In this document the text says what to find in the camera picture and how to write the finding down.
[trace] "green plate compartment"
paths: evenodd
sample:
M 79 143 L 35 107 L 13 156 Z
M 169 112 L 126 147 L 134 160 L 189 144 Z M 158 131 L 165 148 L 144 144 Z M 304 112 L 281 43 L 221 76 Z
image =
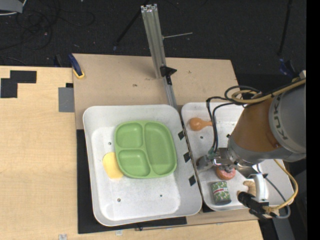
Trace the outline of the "green plate compartment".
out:
M 170 130 L 150 120 L 119 124 L 114 133 L 115 155 L 121 171 L 130 178 L 170 175 L 177 167 L 177 153 Z

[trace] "black tape marking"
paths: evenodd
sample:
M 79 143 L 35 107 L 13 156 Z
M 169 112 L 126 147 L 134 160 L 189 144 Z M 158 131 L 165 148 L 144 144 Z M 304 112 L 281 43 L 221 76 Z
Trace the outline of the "black tape marking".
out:
M 10 78 L 1 79 L 0 98 L 17 98 L 18 97 L 18 84 Z
M 37 82 L 37 71 L 11 70 L 10 79 L 17 83 L 35 84 Z
M 18 83 L 35 84 L 37 71 L 10 70 L 10 78 L 1 79 L 0 98 L 17 98 Z
M 188 161 L 191 159 L 191 157 L 190 157 L 190 155 L 189 155 L 189 152 L 185 153 L 185 154 L 183 155 L 183 157 L 184 157 L 184 161 L 185 161 L 185 162 L 188 162 Z
M 196 183 L 196 178 L 194 175 L 192 175 L 192 177 L 189 178 L 189 183 L 190 183 L 190 186 Z
M 183 131 L 183 130 L 180 131 L 180 132 L 178 133 L 178 136 L 179 136 L 180 140 L 182 140 L 182 139 L 184 138 L 184 136 L 185 136 L 184 131 Z

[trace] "blue clamp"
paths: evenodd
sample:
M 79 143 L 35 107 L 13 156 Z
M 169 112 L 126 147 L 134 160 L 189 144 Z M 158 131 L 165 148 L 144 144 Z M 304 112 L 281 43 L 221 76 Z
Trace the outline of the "blue clamp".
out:
M 296 78 L 296 77 L 299 76 L 300 72 L 297 71 L 293 67 L 291 60 L 288 60 L 288 61 L 284 62 L 283 59 L 280 59 L 280 61 L 281 61 L 281 64 L 280 64 L 280 69 L 279 70 L 283 75 L 285 75 L 285 76 L 287 76 L 287 77 L 289 77 L 291 79 Z
M 73 68 L 73 73 L 78 79 L 81 79 L 85 76 L 85 73 L 81 70 L 79 63 L 76 58 L 70 53 L 68 54 L 69 61 L 71 62 L 71 66 Z

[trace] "food can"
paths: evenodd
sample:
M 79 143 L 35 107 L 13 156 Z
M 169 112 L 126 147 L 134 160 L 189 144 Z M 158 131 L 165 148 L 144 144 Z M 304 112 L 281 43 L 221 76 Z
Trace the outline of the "food can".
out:
M 231 203 L 226 181 L 217 181 L 211 185 L 215 205 L 224 206 Z

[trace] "white tray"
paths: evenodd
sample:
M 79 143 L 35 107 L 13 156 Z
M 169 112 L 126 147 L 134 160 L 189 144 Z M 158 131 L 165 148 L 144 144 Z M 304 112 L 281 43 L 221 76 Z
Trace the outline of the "white tray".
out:
M 222 103 L 212 102 L 210 104 L 211 113 L 213 109 L 220 104 Z M 216 110 L 215 117 L 217 122 L 219 148 L 227 147 L 227 135 L 231 134 L 234 130 L 242 111 L 243 107 L 237 105 L 222 106 Z M 213 128 L 211 126 L 207 126 L 200 131 L 193 131 L 190 128 L 190 120 L 192 118 L 200 118 L 205 121 L 210 121 L 206 103 L 196 102 L 185 104 L 182 107 L 181 116 L 186 129 L 193 159 L 197 161 L 197 159 L 201 158 L 203 155 L 208 154 L 208 151 L 213 144 Z M 288 176 L 273 160 L 265 160 L 260 163 L 260 169 L 263 173 L 268 174 L 268 179 L 270 179 L 278 189 L 280 189 L 286 199 L 293 194 L 293 188 Z M 230 193 L 231 203 L 226 205 L 215 205 L 214 203 L 211 184 L 213 182 L 221 181 L 221 179 L 217 177 L 214 169 L 211 168 L 203 172 L 197 171 L 197 174 L 203 201 L 210 209 L 214 211 L 226 211 L 245 208 L 245 206 L 238 201 L 237 191 L 248 191 L 248 187 L 243 185 L 243 182 L 247 181 L 247 179 L 238 171 L 233 179 L 227 181 L 227 188 Z M 284 202 L 281 196 L 268 182 L 266 182 L 266 198 L 271 206 L 280 205 Z
M 148 179 L 111 179 L 103 167 L 103 157 L 115 151 L 116 126 L 135 120 L 154 120 L 171 131 L 177 167 L 169 176 Z M 95 218 L 105 226 L 194 215 L 202 207 L 192 161 L 185 162 L 188 150 L 179 113 L 169 105 L 92 106 L 83 114 L 92 205 Z

